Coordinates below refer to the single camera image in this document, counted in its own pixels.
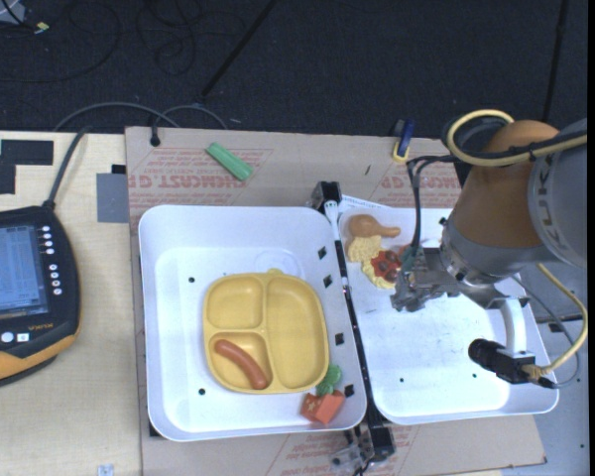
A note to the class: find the orange carton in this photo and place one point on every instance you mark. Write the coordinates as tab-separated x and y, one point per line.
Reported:
322	407

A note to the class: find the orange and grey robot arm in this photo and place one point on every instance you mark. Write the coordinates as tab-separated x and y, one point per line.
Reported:
501	201

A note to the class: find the black cylinder on white bracket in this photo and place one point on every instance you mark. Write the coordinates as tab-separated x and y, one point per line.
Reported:
496	357

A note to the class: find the yellow divided plate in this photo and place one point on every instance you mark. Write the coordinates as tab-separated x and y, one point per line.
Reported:
292	325

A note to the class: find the orange sausage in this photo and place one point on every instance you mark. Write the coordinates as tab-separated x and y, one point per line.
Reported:
243	362

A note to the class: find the white printed paper sheet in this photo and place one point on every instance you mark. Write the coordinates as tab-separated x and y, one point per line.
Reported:
364	203

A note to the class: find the brown chicken drumstick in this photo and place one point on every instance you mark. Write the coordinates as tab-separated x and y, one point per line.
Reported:
369	226

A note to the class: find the white plastic tray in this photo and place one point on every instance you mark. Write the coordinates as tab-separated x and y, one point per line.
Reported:
426	365
178	365

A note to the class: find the yellow pasta with meatballs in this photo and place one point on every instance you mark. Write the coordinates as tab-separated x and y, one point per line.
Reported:
369	261

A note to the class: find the green bar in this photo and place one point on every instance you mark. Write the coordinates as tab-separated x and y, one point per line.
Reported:
229	161

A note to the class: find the green broccoli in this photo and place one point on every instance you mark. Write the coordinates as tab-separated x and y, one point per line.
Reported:
329	379

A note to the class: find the brown cardboard board red print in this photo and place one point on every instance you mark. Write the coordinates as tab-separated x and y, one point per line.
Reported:
287	171

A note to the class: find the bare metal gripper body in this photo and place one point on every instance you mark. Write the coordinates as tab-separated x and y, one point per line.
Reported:
434	273

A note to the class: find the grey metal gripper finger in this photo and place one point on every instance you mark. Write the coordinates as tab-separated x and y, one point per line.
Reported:
404	299
439	294

